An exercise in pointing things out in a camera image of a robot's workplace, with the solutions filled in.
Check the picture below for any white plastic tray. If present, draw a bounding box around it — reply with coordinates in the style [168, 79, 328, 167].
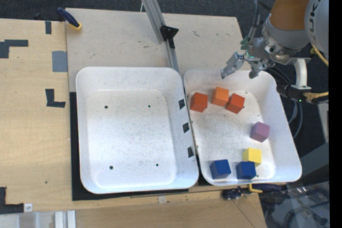
[75, 66, 200, 195]
[183, 68, 303, 187]

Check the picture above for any light orange cube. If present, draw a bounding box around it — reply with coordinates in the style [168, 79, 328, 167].
[211, 87, 230, 107]

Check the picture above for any yellow cube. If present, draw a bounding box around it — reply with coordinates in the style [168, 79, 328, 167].
[242, 147, 262, 167]

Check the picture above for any blue cube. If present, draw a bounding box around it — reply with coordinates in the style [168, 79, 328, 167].
[209, 159, 232, 180]
[235, 161, 257, 180]

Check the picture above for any black cylinder on white bracket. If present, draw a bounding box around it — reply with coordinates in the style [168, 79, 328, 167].
[276, 58, 313, 103]

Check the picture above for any black block with thin wires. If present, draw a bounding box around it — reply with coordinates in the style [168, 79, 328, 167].
[221, 186, 243, 201]

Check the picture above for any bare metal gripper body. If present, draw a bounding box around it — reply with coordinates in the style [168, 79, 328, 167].
[244, 36, 312, 70]

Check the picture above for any dark orange cube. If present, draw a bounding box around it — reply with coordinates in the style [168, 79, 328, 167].
[189, 92, 209, 113]
[226, 93, 246, 115]

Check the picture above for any purple cube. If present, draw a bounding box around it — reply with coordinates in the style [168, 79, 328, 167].
[250, 121, 270, 143]

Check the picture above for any pale wood board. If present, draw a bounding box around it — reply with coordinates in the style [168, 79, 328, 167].
[65, 7, 287, 199]

